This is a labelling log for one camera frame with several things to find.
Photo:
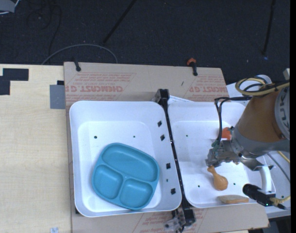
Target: blue plate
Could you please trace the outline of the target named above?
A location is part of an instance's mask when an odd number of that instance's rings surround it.
[[[152,156],[122,143],[111,143],[95,164],[92,186],[101,198],[140,210],[151,201],[159,175],[159,165]]]

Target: white plastic tray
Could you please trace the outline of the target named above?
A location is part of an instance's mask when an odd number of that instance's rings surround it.
[[[236,102],[222,105],[222,128],[235,126],[245,106]],[[228,179],[228,188],[218,191],[213,175],[207,171],[205,159],[219,131],[219,118],[213,102],[174,102],[168,108],[177,158],[186,199],[197,208],[233,206],[222,203],[218,196],[241,195],[246,183],[262,187],[261,175],[242,163],[222,163],[216,172]],[[258,157],[266,165],[263,157]]]
[[[163,108],[155,102],[78,101],[69,112],[74,195],[77,210],[97,217],[171,211],[181,203],[180,184]],[[91,177],[101,151],[122,143],[151,155],[159,164],[159,181],[150,203],[130,210],[110,203],[93,190]]]

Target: orange clamp tip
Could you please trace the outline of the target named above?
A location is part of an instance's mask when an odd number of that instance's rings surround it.
[[[221,138],[226,138],[227,140],[231,140],[231,131],[229,127],[225,127],[221,132]]]
[[[187,66],[190,65],[191,62],[196,63],[197,61],[196,61],[194,58],[190,58],[190,59],[187,61]]]

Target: cardboard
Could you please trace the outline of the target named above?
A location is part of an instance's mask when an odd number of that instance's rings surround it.
[[[72,230],[76,233],[104,232],[166,232],[164,224],[171,212],[134,213],[119,216],[84,217],[76,213],[73,190],[73,165],[69,109],[79,100],[150,101],[158,89],[191,101],[213,101],[228,96],[221,69],[197,67],[145,66],[126,64],[64,63],[66,121],[68,138],[69,178]],[[196,222],[184,232],[226,232],[266,228],[269,225],[263,206],[240,205],[233,208],[194,208]]]

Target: wooden spoon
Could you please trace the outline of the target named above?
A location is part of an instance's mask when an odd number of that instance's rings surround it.
[[[228,180],[226,177],[221,176],[220,174],[218,174],[215,170],[215,167],[213,165],[211,165],[209,168],[207,168],[207,170],[213,174],[214,177],[214,186],[216,188],[216,190],[218,191],[223,191],[225,189],[227,189],[228,187]]]

